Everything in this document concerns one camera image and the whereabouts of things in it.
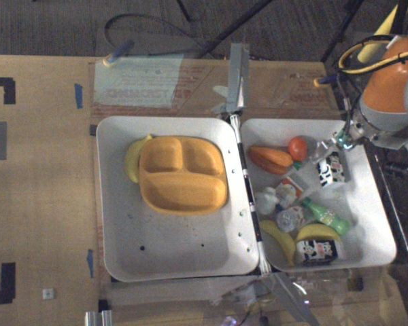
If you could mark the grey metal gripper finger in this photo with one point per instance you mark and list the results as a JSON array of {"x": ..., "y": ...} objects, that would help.
[
  {"x": 320, "y": 148},
  {"x": 332, "y": 149}
]

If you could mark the white and orange carton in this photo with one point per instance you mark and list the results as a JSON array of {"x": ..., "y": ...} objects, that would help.
[{"x": 289, "y": 192}]

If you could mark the yellow banana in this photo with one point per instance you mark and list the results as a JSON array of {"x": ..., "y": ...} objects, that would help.
[
  {"x": 132, "y": 161},
  {"x": 318, "y": 231},
  {"x": 282, "y": 239}
]

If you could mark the green bottle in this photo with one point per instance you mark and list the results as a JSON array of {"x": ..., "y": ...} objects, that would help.
[{"x": 326, "y": 216}]

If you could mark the red tomato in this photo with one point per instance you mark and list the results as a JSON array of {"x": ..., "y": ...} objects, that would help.
[{"x": 298, "y": 148}]

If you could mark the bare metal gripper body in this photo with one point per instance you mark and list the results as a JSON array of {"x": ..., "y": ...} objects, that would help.
[{"x": 355, "y": 132}]

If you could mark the thin black and white rod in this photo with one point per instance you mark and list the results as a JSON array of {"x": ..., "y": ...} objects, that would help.
[{"x": 247, "y": 185}]

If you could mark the orange carrot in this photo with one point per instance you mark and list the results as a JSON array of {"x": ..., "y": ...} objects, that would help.
[{"x": 270, "y": 159}]

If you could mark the orange divided plate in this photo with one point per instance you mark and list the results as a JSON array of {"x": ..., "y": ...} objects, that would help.
[{"x": 182, "y": 178}]

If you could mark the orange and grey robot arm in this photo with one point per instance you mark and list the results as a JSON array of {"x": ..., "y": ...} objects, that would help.
[{"x": 387, "y": 83}]

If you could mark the white plastic tray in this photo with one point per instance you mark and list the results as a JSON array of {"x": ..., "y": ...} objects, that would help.
[
  {"x": 367, "y": 216},
  {"x": 177, "y": 243}
]

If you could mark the white rounded toy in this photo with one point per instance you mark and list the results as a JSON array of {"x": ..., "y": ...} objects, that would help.
[{"x": 266, "y": 202}]

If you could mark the small white square block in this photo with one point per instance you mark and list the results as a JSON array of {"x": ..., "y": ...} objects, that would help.
[{"x": 48, "y": 293}]

